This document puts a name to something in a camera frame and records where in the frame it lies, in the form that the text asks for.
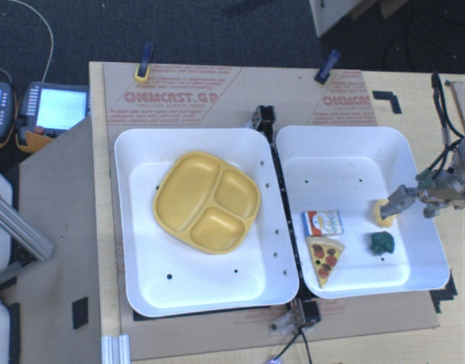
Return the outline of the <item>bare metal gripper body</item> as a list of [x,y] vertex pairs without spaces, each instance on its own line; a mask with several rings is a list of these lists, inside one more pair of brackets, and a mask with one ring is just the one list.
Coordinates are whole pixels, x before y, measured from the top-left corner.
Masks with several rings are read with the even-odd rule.
[[431,209],[465,208],[465,164],[452,162],[447,169],[424,171],[416,177],[417,196]]

